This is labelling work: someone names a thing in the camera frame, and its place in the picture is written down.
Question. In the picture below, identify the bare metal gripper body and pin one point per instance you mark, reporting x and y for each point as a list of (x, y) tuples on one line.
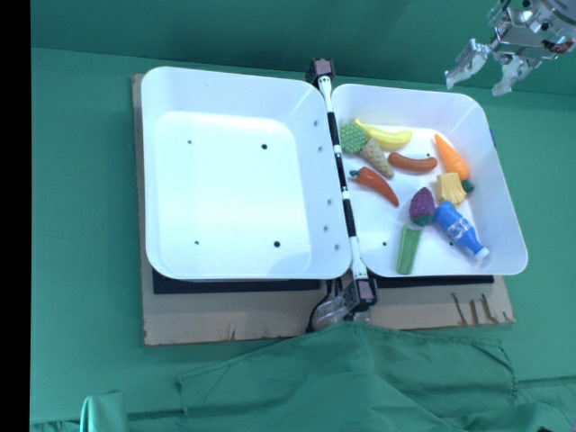
[(522, 27)]

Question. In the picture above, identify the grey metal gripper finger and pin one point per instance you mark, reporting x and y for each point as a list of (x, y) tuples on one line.
[(468, 63), (513, 74)]

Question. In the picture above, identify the white plastic tray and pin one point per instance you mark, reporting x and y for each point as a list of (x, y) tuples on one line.
[(432, 106), (234, 187)]

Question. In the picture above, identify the orange carrot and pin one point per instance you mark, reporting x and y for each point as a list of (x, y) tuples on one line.
[(452, 158)]

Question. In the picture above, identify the yellow banana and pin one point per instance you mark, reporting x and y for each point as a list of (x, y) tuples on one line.
[(390, 137)]

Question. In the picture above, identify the brown sausage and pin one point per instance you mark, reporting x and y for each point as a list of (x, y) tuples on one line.
[(411, 162)]

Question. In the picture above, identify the yellow ridged toy food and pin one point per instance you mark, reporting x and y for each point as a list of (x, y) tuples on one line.
[(451, 188)]

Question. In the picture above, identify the green ice cream cone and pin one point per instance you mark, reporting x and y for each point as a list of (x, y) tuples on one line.
[(373, 155)]

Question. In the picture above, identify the purple grapes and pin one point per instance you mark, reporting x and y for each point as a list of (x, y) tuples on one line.
[(422, 206)]

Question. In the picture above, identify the orange chili pepper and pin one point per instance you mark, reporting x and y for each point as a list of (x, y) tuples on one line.
[(375, 185)]

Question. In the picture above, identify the blue bottle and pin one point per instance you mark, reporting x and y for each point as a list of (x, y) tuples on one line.
[(459, 228)]

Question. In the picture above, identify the black and white thin rod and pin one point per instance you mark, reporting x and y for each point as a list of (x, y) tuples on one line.
[(347, 205)]

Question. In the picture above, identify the green celery stick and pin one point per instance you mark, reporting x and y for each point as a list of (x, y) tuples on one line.
[(407, 250)]

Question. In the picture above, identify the green cloth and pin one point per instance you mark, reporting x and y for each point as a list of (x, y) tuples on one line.
[(360, 385)]

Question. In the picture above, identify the brown cardboard board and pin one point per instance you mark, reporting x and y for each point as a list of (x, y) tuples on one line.
[(202, 313)]

